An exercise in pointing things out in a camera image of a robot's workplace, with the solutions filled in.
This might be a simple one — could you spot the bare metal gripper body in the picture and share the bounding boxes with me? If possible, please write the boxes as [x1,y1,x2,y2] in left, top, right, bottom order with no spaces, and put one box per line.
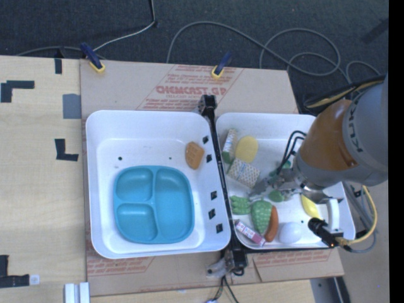
[273,170,331,202]

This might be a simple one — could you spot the small green round toy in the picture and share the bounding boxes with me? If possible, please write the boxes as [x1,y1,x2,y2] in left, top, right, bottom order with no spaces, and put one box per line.
[268,189,287,203]

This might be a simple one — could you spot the pale cracker packet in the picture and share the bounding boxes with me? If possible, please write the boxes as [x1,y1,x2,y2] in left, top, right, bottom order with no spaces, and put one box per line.
[227,158,261,189]

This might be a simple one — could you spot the yellow banana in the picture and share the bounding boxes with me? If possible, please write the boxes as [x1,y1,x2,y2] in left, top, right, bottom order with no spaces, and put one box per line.
[300,194,321,219]

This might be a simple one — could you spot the green broccoli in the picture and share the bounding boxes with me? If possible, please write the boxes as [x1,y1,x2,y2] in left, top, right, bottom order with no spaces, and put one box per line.
[229,195,252,216]

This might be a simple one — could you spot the green grapes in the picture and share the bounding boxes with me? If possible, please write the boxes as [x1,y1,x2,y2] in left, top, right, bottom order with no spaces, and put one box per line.
[250,199,273,235]

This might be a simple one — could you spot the yellow round toy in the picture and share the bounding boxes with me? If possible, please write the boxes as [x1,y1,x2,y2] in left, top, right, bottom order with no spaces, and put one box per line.
[235,136,259,163]

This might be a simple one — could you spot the orange sausage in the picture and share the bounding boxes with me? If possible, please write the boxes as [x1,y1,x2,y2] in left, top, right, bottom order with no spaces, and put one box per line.
[263,205,280,243]

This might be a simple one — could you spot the thin black rod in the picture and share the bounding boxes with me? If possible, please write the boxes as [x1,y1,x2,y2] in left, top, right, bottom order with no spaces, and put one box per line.
[204,105,242,255]

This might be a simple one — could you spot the pink carton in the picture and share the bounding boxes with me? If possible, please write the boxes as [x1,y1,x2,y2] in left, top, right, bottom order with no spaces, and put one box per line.
[234,219,266,247]

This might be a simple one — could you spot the white egg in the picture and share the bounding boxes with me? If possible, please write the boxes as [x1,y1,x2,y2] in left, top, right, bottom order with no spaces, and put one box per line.
[278,222,303,245]

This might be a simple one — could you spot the white plastic tray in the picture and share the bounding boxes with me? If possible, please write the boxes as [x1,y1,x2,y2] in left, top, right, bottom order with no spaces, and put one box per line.
[215,112,357,251]
[85,109,232,259]

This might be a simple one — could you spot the pale tall packet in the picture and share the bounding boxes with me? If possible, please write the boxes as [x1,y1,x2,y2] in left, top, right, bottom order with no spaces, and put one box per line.
[222,128,239,165]

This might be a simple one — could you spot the orange biscuit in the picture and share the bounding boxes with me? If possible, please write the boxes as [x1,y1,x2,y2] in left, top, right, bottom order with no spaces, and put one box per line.
[185,141,205,170]

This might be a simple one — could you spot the blue divided plate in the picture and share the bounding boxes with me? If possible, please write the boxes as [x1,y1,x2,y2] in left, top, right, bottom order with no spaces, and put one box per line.
[112,165,195,245]

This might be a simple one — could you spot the brown cardboard board red print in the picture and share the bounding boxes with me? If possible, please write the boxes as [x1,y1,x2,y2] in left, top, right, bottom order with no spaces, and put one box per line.
[79,58,345,297]

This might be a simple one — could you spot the black cylinder on white bracket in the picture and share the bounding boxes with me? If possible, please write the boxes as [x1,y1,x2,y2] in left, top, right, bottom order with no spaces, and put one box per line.
[307,197,345,247]

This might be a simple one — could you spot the black block with thin wires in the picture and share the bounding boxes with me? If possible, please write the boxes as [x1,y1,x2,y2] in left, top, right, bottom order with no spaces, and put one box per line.
[196,94,218,117]
[224,248,249,276]

